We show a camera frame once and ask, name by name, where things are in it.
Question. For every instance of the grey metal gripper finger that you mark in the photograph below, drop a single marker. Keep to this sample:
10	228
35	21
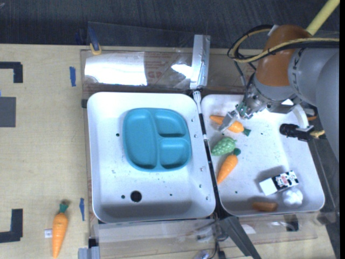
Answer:
228	120

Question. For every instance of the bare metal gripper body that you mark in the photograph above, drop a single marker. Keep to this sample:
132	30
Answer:
254	102

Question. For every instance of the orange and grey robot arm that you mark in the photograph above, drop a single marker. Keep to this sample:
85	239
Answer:
302	71

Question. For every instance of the small orange carrot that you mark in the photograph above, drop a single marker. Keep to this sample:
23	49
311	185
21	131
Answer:
236	127

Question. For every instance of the green grapes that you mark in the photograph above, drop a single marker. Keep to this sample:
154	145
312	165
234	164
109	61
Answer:
223	146

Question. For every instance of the white plastic tray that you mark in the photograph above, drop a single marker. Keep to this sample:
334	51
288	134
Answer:
266	155
151	193

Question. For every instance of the white carton with cow print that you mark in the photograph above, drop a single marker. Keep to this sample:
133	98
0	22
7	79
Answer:
277	183

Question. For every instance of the blue divided plate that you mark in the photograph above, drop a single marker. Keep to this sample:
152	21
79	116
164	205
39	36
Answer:
143	142

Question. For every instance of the orange sausage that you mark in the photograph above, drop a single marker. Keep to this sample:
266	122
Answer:
265	206

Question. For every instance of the white garlic bulb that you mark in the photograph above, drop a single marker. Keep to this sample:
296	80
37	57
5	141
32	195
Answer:
292	197

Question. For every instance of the large orange carrot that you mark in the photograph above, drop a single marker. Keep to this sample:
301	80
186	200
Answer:
59	228

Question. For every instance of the black cylinder on white bracket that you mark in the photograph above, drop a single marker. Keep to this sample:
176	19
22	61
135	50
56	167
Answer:
292	130

